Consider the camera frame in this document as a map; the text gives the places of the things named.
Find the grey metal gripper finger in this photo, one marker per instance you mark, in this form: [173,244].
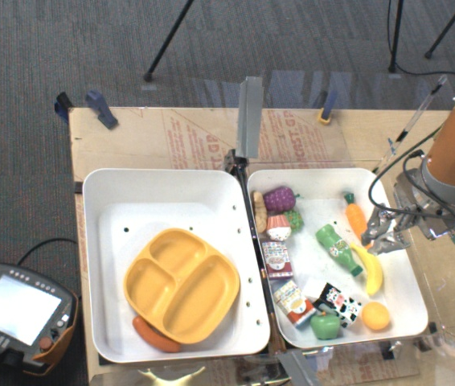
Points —
[374,225]
[390,247]

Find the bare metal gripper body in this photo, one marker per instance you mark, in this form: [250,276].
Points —
[416,199]

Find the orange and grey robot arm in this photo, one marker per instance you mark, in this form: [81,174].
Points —
[448,151]

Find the orange carrot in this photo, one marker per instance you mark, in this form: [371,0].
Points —
[355,217]

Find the yellow banana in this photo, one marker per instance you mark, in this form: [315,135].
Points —
[374,273]

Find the green bottle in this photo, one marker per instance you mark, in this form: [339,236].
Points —
[338,249]

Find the white plastic tray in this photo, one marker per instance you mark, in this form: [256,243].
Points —
[139,199]
[320,259]

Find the orange ball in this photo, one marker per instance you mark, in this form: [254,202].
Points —
[375,316]

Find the black and white cow carton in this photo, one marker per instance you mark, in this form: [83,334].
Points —
[342,305]

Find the green broccoli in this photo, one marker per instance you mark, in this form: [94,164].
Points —
[295,219]

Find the pink and white cupcake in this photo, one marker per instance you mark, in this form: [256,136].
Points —
[278,228]

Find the purple grapes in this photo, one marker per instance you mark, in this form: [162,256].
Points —
[279,199]

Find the green bell pepper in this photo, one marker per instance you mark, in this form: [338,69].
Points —
[325,326]

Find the maroon soup carton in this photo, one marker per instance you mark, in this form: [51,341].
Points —
[277,260]

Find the red and white carton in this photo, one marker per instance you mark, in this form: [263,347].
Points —
[296,305]

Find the beige bread piece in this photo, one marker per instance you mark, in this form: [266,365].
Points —
[259,213]

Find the yellow divided plate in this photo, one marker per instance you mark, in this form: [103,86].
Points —
[179,284]

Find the orange-red sausage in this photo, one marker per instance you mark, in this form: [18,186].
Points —
[155,337]

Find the brown cardboard board red print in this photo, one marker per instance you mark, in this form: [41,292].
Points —
[139,147]

